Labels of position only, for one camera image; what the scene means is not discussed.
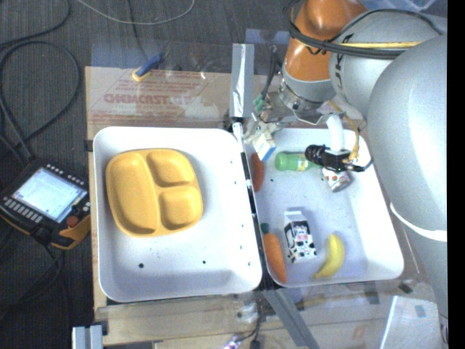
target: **white cable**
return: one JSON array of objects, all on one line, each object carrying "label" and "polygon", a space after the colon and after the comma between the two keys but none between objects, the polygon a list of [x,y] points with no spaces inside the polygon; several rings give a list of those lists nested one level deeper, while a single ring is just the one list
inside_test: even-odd
[{"label": "white cable", "polygon": [[397,217],[404,225],[407,225],[410,229],[415,231],[415,233],[424,236],[425,238],[432,239],[433,241],[448,241],[448,232],[446,230],[426,230],[415,226],[413,223],[408,222],[404,217],[397,213],[394,208],[394,204],[389,205],[395,217]]},{"label": "white cable", "polygon": [[109,20],[114,20],[115,22],[118,22],[118,23],[125,23],[127,25],[160,25],[161,23],[167,23],[167,22],[170,22],[172,20],[177,20],[178,18],[181,18],[182,16],[184,16],[188,12],[190,12],[190,10],[193,8],[194,3],[195,3],[195,0],[192,0],[192,2],[190,3],[189,8],[187,8],[187,10],[185,12],[181,13],[180,15],[177,15],[176,17],[168,18],[166,20],[160,20],[160,21],[157,21],[157,22],[132,22],[132,21],[128,21],[128,20],[119,20],[118,18],[114,18],[114,17],[111,17],[110,15],[106,15],[105,13],[99,11],[98,9],[95,9],[94,7],[91,7],[90,5],[88,5],[85,1],[82,1],[82,0],[77,0],[77,1],[79,1],[81,4],[83,4],[85,7],[89,8],[90,10],[93,10],[97,14],[102,15],[103,17],[105,17],[105,18],[107,18]]}]

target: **display screen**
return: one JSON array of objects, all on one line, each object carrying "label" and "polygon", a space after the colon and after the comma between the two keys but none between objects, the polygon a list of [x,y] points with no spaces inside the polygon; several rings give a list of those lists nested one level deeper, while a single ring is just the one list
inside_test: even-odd
[{"label": "display screen", "polygon": [[83,188],[45,168],[39,168],[12,197],[44,216],[61,222],[76,200],[86,194]]}]

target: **black cable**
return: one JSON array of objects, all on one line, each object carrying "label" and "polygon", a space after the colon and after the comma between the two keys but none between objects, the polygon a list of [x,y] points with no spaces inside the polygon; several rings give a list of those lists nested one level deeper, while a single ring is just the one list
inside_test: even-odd
[{"label": "black cable", "polygon": [[5,41],[4,43],[0,43],[0,50],[2,50],[5,47],[9,47],[10,45],[17,44],[18,42],[29,40],[37,36],[44,35],[46,33],[50,33],[52,31],[55,31],[59,27],[61,27],[65,23],[65,21],[68,19],[68,17],[70,16],[70,12],[71,12],[71,5],[70,5],[69,0],[63,0],[63,1],[65,2],[65,14],[57,24],[53,25],[52,27],[45,28],[42,31],[38,31],[36,33],[30,33],[28,35],[24,35],[19,38],[11,39],[9,41]]},{"label": "black cable", "polygon": [[1,132],[0,132],[0,142],[3,143],[7,147],[7,149],[12,152],[12,154],[15,156],[15,158],[21,164],[21,167],[25,168],[26,162],[24,161],[22,156],[16,151],[16,148],[7,140],[7,138],[3,137]]},{"label": "black cable", "polygon": [[[28,136],[23,137],[23,136],[21,136],[19,130],[15,126],[15,123],[13,122],[12,117],[10,115],[11,113],[10,113],[8,107],[7,107],[6,102],[5,102],[4,93],[3,93],[3,82],[1,80],[1,75],[2,75],[3,70],[4,70],[5,63],[7,62],[9,57],[13,53],[15,53],[17,50],[19,50],[20,48],[23,48],[23,47],[26,47],[26,46],[29,46],[29,45],[47,45],[47,46],[50,46],[50,47],[54,47],[55,49],[58,49],[61,52],[65,53],[65,55],[70,59],[70,62],[71,62],[72,66],[73,66],[73,69],[75,71],[75,84],[73,85],[73,88],[72,88],[73,91],[71,92],[71,96],[69,97],[66,104],[58,112],[56,112],[56,114],[53,115],[48,121],[46,121],[44,124],[42,124],[42,126],[37,128],[35,131],[32,131]],[[6,138],[5,135],[2,136],[1,141],[3,143],[7,144],[7,147],[9,148],[9,151],[13,152],[16,155],[16,157],[19,158],[18,154],[15,153],[15,151],[16,151],[16,148],[22,146],[23,149],[28,154],[27,160],[31,159],[33,157],[33,153],[32,153],[32,151],[29,150],[28,146],[26,145],[26,141],[28,141],[32,137],[35,137],[38,133],[42,132],[48,126],[55,123],[56,120],[58,120],[58,118],[61,117],[61,115],[63,115],[64,112],[66,112],[67,109],[69,109],[69,107],[71,106],[71,104],[73,103],[73,101],[76,98],[80,83],[81,83],[81,71],[80,71],[79,64],[78,64],[77,60],[74,58],[74,56],[71,54],[71,52],[69,52],[64,47],[61,47],[60,45],[49,43],[48,41],[35,40],[35,41],[24,41],[24,42],[21,42],[19,44],[14,45],[11,48],[9,48],[4,53],[3,57],[0,59],[0,109],[1,109],[0,114],[3,114],[4,118],[6,119],[6,121],[8,121],[8,123],[11,126],[13,132],[16,134],[17,139],[19,140],[19,143],[16,144],[15,146],[13,146],[14,148],[11,149],[12,144],[9,144],[8,142],[6,142],[7,138]],[[6,154],[7,153],[4,153],[2,156],[0,156],[0,159],[4,158]]]},{"label": "black cable", "polygon": [[372,58],[372,59],[380,59],[380,60],[393,60],[397,58],[399,55],[401,55],[405,50],[407,49],[370,49],[370,48],[356,48],[356,47],[348,47],[340,44],[335,44],[332,43],[335,39],[337,39],[342,32],[346,32],[349,27],[352,27],[356,22],[359,22],[361,19],[366,17],[367,15],[376,13],[376,12],[392,12],[392,13],[400,13],[400,14],[407,14],[407,15],[414,15],[426,23],[428,23],[433,30],[438,32],[439,34],[442,34],[440,30],[437,29],[437,27],[434,25],[434,23],[426,18],[423,15],[420,15],[419,13],[415,12],[409,12],[406,10],[401,10],[401,9],[374,9],[371,11],[366,12],[364,15],[359,16],[353,23],[349,25],[349,27],[343,29],[343,31],[335,36],[332,39],[329,39],[327,41],[321,41],[318,39],[311,38],[307,35],[304,35],[302,32],[300,32],[299,28],[294,24],[293,18],[292,18],[292,13],[294,11],[294,5],[298,2],[299,0],[290,0],[288,5],[284,8],[284,15],[288,18],[288,24],[289,24],[289,33],[291,34],[291,37],[301,41],[302,43],[318,48],[317,52],[312,52],[312,54],[317,54],[319,52],[335,52],[343,55],[351,55],[355,57],[365,57],[365,58]]},{"label": "black cable", "polygon": [[[128,4],[128,8],[129,8],[129,20],[131,22],[135,22],[135,19],[134,19],[134,12],[133,12],[133,9],[132,9],[132,4],[131,4],[131,0],[126,0],[127,4]],[[139,37],[139,34],[137,33],[137,28],[136,28],[136,25],[134,23],[131,24],[132,26],[132,31],[134,32],[134,37],[136,39],[136,42],[137,42],[137,46],[139,47],[141,53],[143,54],[143,56],[145,57],[145,60],[149,60],[149,56],[147,55],[147,53],[145,52],[144,48],[142,47],[142,44],[140,42],[140,37]]]},{"label": "black cable", "polygon": [[273,76],[276,74],[276,67],[278,65],[278,50],[275,46],[271,47],[271,55],[270,55],[270,68],[268,69],[268,77],[264,89],[262,90],[262,98],[265,98],[268,93],[268,88],[273,80]]},{"label": "black cable", "polygon": [[260,329],[260,317],[258,317],[258,319],[256,320],[256,327],[250,334],[248,334],[248,335],[246,335],[244,337],[240,337],[240,338],[234,340],[234,342],[240,343],[240,342],[245,341],[245,340],[247,340],[248,338],[250,338],[250,337],[252,337],[254,335],[255,335],[254,340],[256,340],[256,337],[259,334],[259,329]]},{"label": "black cable", "polygon": [[354,172],[364,172],[368,168],[370,168],[370,166],[372,164],[373,164],[373,158],[371,158],[370,161],[365,166],[358,166],[358,165],[354,165],[354,164],[348,164],[347,169],[349,171],[354,171]]}]

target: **yellow compartment plate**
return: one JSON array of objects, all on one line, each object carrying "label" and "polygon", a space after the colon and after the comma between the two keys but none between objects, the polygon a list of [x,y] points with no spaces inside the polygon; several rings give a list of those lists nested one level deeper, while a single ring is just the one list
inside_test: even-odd
[{"label": "yellow compartment plate", "polygon": [[174,233],[194,226],[202,217],[197,176],[178,150],[120,153],[108,163],[105,183],[115,223],[130,236]]}]

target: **toy carrot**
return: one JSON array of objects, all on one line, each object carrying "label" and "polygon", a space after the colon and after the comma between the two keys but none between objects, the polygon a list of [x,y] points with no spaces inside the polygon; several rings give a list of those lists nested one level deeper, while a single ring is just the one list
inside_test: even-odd
[{"label": "toy carrot", "polygon": [[257,153],[252,155],[252,187],[258,192],[262,187],[264,179],[264,164]]},{"label": "toy carrot", "polygon": [[281,282],[287,282],[286,266],[284,264],[283,250],[276,234],[269,232],[269,225],[263,222],[260,225],[263,232],[264,253],[267,255],[268,263],[275,271]]}]

